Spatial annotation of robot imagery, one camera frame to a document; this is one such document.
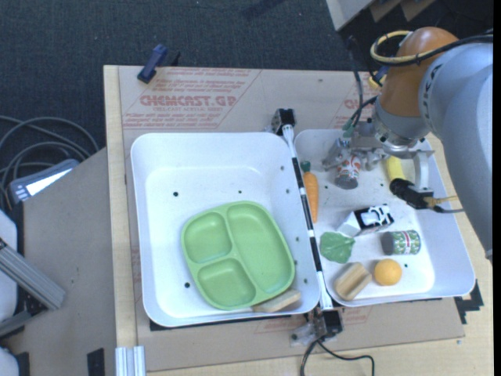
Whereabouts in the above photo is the red and white can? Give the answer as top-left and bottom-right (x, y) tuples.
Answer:
(334, 153), (362, 190)

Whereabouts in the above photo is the black and white carton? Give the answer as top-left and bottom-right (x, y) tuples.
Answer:
(337, 204), (395, 238)

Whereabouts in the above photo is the yellow banana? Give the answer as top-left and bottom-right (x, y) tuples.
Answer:
(384, 155), (406, 182)

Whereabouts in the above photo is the white plastic tray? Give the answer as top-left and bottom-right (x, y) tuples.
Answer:
(293, 128), (477, 309)
(129, 132), (323, 327)

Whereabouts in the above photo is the tan bread slice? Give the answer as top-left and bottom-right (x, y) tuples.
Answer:
(251, 289), (303, 314)
(333, 262), (373, 302)

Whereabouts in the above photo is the black and white thin rod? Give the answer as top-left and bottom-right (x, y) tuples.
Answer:
(282, 123), (334, 311)

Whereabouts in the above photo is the brown cardboard board red print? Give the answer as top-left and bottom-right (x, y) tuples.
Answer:
(117, 66), (467, 373)

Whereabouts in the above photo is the orange carrot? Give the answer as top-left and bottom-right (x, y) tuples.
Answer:
(300, 160), (320, 224)

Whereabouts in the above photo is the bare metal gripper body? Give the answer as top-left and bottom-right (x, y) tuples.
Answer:
(347, 120), (427, 161)

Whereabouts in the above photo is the green and white can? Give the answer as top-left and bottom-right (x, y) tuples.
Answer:
(380, 229), (422, 256)

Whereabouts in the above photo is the green lettuce leaf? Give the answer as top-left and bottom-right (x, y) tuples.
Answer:
(319, 231), (357, 265)

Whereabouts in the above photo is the orange ball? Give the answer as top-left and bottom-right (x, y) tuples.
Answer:
(373, 258), (403, 287)

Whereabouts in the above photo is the black cylinder on white bracket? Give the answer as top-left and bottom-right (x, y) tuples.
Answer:
(389, 146), (436, 211)

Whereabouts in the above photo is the green divided plate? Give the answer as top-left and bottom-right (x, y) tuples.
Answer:
(180, 200), (297, 312)

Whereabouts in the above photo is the black block with wires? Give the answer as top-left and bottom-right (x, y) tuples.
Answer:
(269, 107), (297, 136)
(304, 308), (345, 338)

